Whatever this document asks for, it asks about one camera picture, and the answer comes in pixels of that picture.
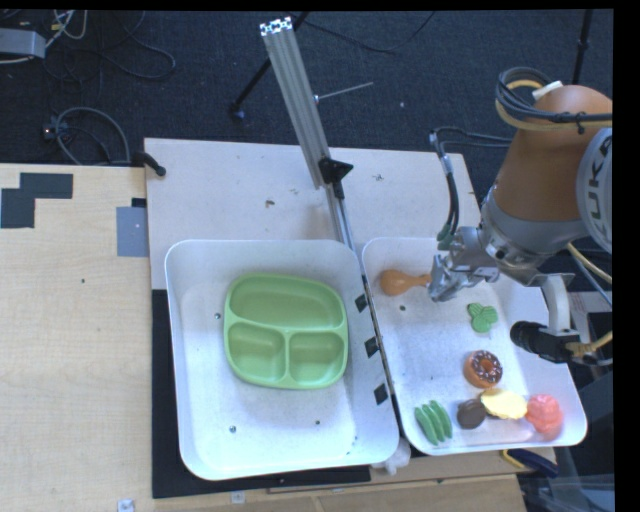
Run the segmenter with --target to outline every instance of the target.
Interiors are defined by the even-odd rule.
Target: black cable
[[[586,114],[584,112],[548,112],[536,109],[529,101],[520,98],[509,88],[509,84],[521,80],[531,80],[541,84],[541,86],[551,83],[551,80],[544,73],[533,68],[515,67],[500,73],[496,85],[496,99],[512,117],[530,117],[552,123],[575,123],[578,126],[582,122],[610,121],[613,119],[613,114],[610,112]]]
[[[463,137],[467,137],[469,140],[441,140],[442,133],[452,132],[456,135]],[[447,167],[450,165],[448,162],[448,155],[445,149],[447,145],[462,145],[462,146],[476,146],[483,148],[508,148],[511,144],[511,139],[506,137],[499,137],[496,135],[488,135],[482,133],[468,132],[459,128],[457,126],[441,126],[439,128],[435,128],[431,131],[432,136],[430,137],[431,144],[433,145],[438,158],[441,160],[443,165]],[[452,237],[456,230],[458,229],[458,222],[460,218],[460,204],[458,197],[458,190],[455,182],[455,178],[453,176],[453,172],[450,172],[449,169],[445,171],[445,176],[447,180],[447,187],[449,190],[449,213],[447,216],[447,220],[444,224],[443,229],[440,231],[438,235],[438,239],[444,241],[446,244],[447,241],[445,239]]]
[[[375,48],[373,46],[370,46],[368,44],[365,44],[361,41],[358,41],[357,39],[351,37],[351,36],[347,36],[345,34],[341,34],[339,32],[336,32],[335,30],[331,30],[328,29],[326,27],[323,27],[321,25],[318,25],[317,23],[313,23],[310,21],[307,21],[306,24],[310,27],[313,27],[317,30],[320,30],[322,32],[326,32],[327,34],[331,34],[332,36],[336,36],[340,39],[344,39],[345,41],[348,41],[350,43],[355,44],[356,46],[359,46],[361,48],[364,48],[365,50],[370,50],[372,52],[379,52],[379,53],[391,53],[394,50],[397,50],[398,48],[400,48],[401,46],[404,46],[405,44],[409,43],[415,36],[418,35],[418,33],[427,26],[427,23],[429,23],[431,21],[431,18],[433,18],[433,16],[436,14],[437,11],[431,11],[431,13],[429,14],[429,16],[427,16],[427,18],[422,22],[422,24],[415,30],[415,32],[413,32],[413,34],[411,34],[405,41],[403,41],[402,43],[399,43],[395,46],[392,46],[390,48]],[[296,15],[293,13],[288,12],[287,14],[289,14],[290,16],[295,17]]]
[[[107,149],[107,146],[104,144],[104,142],[102,142],[100,139],[98,139],[98,137],[96,137],[96,135],[92,132],[90,132],[89,130],[85,130],[84,128],[80,128],[79,126],[74,126],[74,125],[68,125],[67,130],[77,130],[79,132],[82,132],[86,135],[88,135],[89,137],[91,137],[94,142],[98,145],[98,147],[102,150],[102,153],[104,154],[104,157],[107,160],[107,163],[111,164],[111,156],[109,155],[109,150]],[[76,140],[75,137],[71,137],[71,139],[69,141],[65,141],[62,140],[62,142],[64,143],[65,147],[69,148],[69,146],[71,145],[71,143]]]
[[[151,167],[158,176],[164,176],[167,174],[167,169],[161,166],[149,153],[136,151],[131,159],[131,166],[144,167],[145,165]]]
[[[23,9],[3,9],[3,13],[0,16],[0,21],[8,20],[9,18],[13,18],[16,14],[21,12]]]
[[[115,22],[106,18],[107,13],[115,18]],[[104,65],[107,62],[128,75],[144,80],[161,80],[175,69],[176,61],[170,53],[144,43],[136,37],[135,33],[145,20],[145,11],[142,11],[140,16],[137,17],[131,28],[128,28],[120,17],[110,11],[92,11],[90,14],[88,16],[90,29],[87,30],[86,37],[82,38],[82,40],[74,41],[69,41],[64,36],[59,37],[56,40],[56,44],[48,48],[47,55],[43,59],[43,68],[51,78],[51,80],[47,80],[49,89],[48,101],[51,110],[56,114],[59,109],[55,108],[52,100],[56,94],[61,94],[63,97],[69,94],[79,95],[80,100],[74,101],[75,104],[97,103],[104,86]],[[50,29],[50,15],[43,18],[41,23],[48,34],[54,33]],[[119,35],[117,39],[113,37],[113,26],[116,24],[124,31],[124,35]],[[163,59],[168,61],[168,68],[158,73],[143,74],[126,68],[107,53],[123,47],[128,42],[133,42],[147,50],[160,54]],[[82,58],[84,55],[94,56],[95,61]],[[96,84],[95,98],[91,102],[88,101],[87,93],[89,84]]]

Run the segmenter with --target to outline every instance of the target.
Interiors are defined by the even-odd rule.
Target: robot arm
[[[494,282],[500,273],[557,294],[558,280],[571,276],[545,275],[538,267],[568,243],[591,235],[612,253],[612,101],[587,87],[550,84],[527,68],[506,75],[513,80],[501,80],[503,91],[537,84],[537,99],[532,109],[513,108],[526,112],[524,121],[509,115],[513,98],[504,102],[507,108],[497,102],[500,115],[518,131],[483,201],[480,224],[459,227],[448,252],[434,257],[429,295],[436,302]],[[562,303],[560,311],[551,318],[549,334],[573,335]]]

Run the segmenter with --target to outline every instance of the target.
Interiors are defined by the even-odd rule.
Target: tripod leg
[[[300,14],[300,16],[296,18],[296,20],[293,22],[294,31],[297,30],[300,27],[300,25],[302,25],[302,22],[305,20],[305,18],[309,15],[310,12],[311,11],[303,11]],[[260,69],[258,70],[258,72],[254,75],[254,77],[249,81],[249,83],[244,88],[244,90],[240,93],[240,96],[238,96],[236,100],[233,103],[231,103],[231,106],[229,107],[229,112],[233,116],[237,117],[238,119],[244,119],[244,111],[242,110],[240,105],[246,99],[246,97],[249,96],[253,88],[256,86],[256,84],[260,81],[260,79],[263,77],[263,75],[267,72],[267,70],[270,67],[271,67],[271,60],[267,58],[267,60],[264,61],[262,66],[260,66]]]
[[[584,52],[589,48],[589,28],[591,27],[591,17],[593,9],[585,9],[584,18],[582,20],[582,31],[578,40],[578,55],[576,57],[576,65],[573,69],[572,84],[577,84],[580,80],[580,71],[582,70],[582,61],[584,60]]]

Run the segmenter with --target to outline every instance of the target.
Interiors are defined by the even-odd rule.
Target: wooden tabletop
[[[519,470],[495,452],[422,457],[340,489],[153,499],[150,265],[119,256],[116,232],[117,209],[146,197],[145,170],[0,164],[0,189],[23,173],[73,175],[73,194],[37,197],[33,227],[0,229],[4,510],[525,510]]]

